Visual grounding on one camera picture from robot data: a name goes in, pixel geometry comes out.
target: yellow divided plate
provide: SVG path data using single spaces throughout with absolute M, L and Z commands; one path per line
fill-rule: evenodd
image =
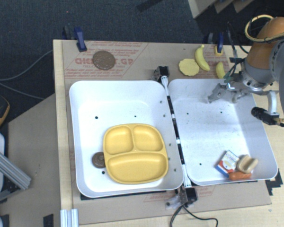
M 160 132 L 148 124 L 121 124 L 109 128 L 103 140 L 105 165 L 118 183 L 159 180 L 168 171 L 168 157 Z

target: toy banana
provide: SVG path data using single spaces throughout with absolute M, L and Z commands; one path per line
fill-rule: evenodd
M 223 79 L 225 76 L 225 71 L 224 71 L 224 67 L 223 67 L 223 63 L 219 62 L 216 66 L 216 72 L 217 72 L 217 76 L 220 79 Z
M 209 71 L 209 65 L 204 59 L 203 56 L 203 48 L 204 45 L 201 45 L 196 51 L 195 51 L 195 61 L 198 63 L 198 65 L 205 71 Z

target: brown cookie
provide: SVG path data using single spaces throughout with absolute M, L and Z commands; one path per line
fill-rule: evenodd
M 96 168 L 104 168 L 105 161 L 104 161 L 104 154 L 103 152 L 97 152 L 93 155 L 91 162 Z
M 100 70 L 109 70 L 114 67 L 115 58 L 107 51 L 98 51 L 93 56 L 93 64 Z

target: hinged white container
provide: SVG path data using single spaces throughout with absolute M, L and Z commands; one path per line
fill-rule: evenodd
M 252 95 L 236 104 L 231 96 L 213 101 L 211 94 L 219 79 L 176 79 L 169 94 L 187 176 L 197 185 L 233 183 L 215 169 L 225 151 L 237 156 L 249 154 L 259 160 L 252 177 L 243 181 L 271 179 L 277 164 L 263 124 L 250 111 L 256 106 Z M 90 198 L 166 191 L 183 183 L 184 171 L 178 151 L 170 108 L 164 87 L 155 81 L 78 81 L 70 88 L 76 179 L 79 191 Z M 145 123 L 157 128 L 169 157 L 168 173 L 143 184 L 114 182 L 105 169 L 91 162 L 103 151 L 103 136 L 112 126 Z

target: gray carpet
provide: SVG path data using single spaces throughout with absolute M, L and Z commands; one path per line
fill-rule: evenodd
M 227 22 L 241 35 L 245 24 L 263 13 L 284 16 L 284 0 L 255 0 L 240 13 L 232 5 L 220 14 L 209 7 L 197 19 L 187 0 L 0 0 L 0 79 L 21 73 L 52 50 L 65 25 L 80 26 L 90 40 L 202 43 L 209 33 L 226 31 Z M 240 40 L 249 43 L 243 36 Z M 24 75 L 1 83 L 37 97 L 50 96 L 52 54 Z M 11 105 L 6 122 L 41 101 L 1 85 L 0 94 Z

